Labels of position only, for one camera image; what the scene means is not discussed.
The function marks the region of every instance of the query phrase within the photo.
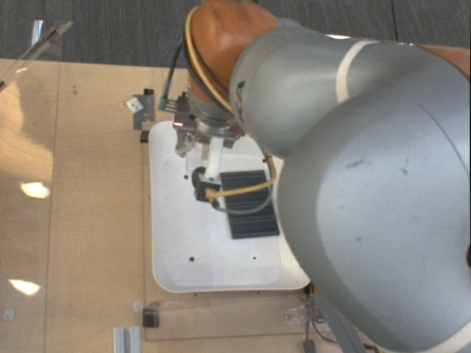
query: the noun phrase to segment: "yellow cable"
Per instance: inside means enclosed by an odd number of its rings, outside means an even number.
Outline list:
[[[193,8],[190,13],[186,16],[185,22],[185,41],[186,41],[186,49],[188,51],[188,58],[191,61],[191,64],[195,68],[196,74],[199,76],[205,87],[209,89],[209,91],[214,95],[214,97],[218,100],[218,102],[230,113],[233,111],[232,106],[229,104],[229,101],[226,100],[211,84],[211,81],[206,77],[205,72],[203,71],[201,65],[199,64],[198,56],[196,55],[196,51],[193,45],[193,40],[191,39],[191,19],[193,18],[193,14],[198,7]]]
[[[275,168],[275,163],[273,162],[273,158],[271,155],[266,156],[266,160],[270,166],[270,170],[272,171],[272,177],[264,183],[260,183],[258,185],[251,185],[249,187],[244,188],[236,188],[235,190],[227,190],[227,191],[216,191],[211,188],[206,188],[206,199],[214,200],[221,196],[234,196],[234,195],[241,195],[242,193],[249,193],[255,192],[258,190],[263,190],[264,188],[269,187],[273,184],[275,179],[277,178],[277,169]]]

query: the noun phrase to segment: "black rectangular object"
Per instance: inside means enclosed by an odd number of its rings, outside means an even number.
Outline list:
[[[266,182],[265,171],[238,171],[232,173],[221,173],[223,190],[257,185]],[[228,210],[248,210],[263,203],[268,196],[268,188],[263,190],[225,197]],[[273,203],[270,203],[259,212],[250,215],[227,214],[229,218],[230,231],[233,239],[257,238],[279,235],[277,217]]]

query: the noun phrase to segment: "wooden table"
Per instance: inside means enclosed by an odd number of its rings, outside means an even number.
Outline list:
[[[0,74],[9,64],[0,60]],[[15,309],[0,320],[0,352],[112,352],[114,327],[141,325],[139,305],[182,298],[150,271],[147,147],[124,104],[144,88],[158,93],[166,72],[37,61],[0,92],[0,308]],[[171,97],[185,87],[176,70]],[[21,183],[32,182],[51,195],[27,196]],[[26,296],[9,279],[40,288]],[[286,298],[260,296],[265,312],[252,324],[233,304],[217,331],[180,310],[168,333],[141,330],[142,351],[302,352],[303,327],[272,320]],[[311,337],[318,352],[339,351]]]

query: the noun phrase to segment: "gray carpet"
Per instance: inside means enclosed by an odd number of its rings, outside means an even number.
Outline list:
[[[320,32],[470,47],[470,1],[261,0],[261,5]],[[20,56],[33,20],[41,18],[74,22],[63,38],[64,61],[166,66],[186,13],[200,2],[0,0],[0,57]]]

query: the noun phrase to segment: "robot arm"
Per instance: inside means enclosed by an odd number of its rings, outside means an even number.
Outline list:
[[[214,143],[217,174],[246,132],[285,160],[283,231],[346,317],[388,352],[469,348],[470,52],[332,38],[248,0],[193,10],[185,47],[177,152]]]

